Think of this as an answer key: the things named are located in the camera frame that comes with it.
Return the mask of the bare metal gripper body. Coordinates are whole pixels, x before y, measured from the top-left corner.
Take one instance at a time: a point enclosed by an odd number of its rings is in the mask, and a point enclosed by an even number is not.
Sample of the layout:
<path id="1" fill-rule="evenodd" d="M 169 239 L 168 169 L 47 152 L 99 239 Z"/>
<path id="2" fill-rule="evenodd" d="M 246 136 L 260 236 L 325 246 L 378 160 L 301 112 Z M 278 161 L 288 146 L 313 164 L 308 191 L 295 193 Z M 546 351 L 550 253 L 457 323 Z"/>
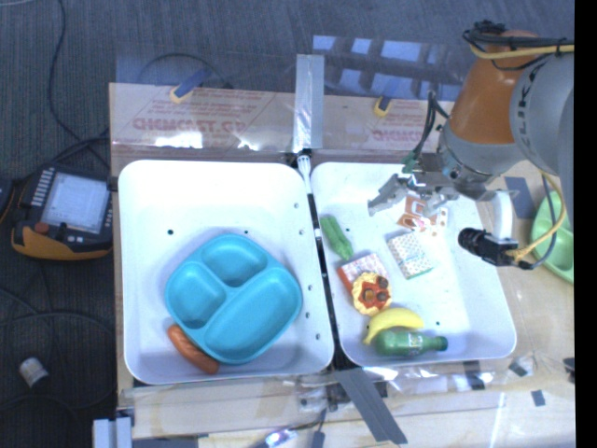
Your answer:
<path id="1" fill-rule="evenodd" d="M 423 199 L 455 200 L 464 196 L 476 202 L 488 202 L 495 191 L 487 189 L 494 180 L 471 169 L 448 152 L 410 152 L 410 189 Z"/>

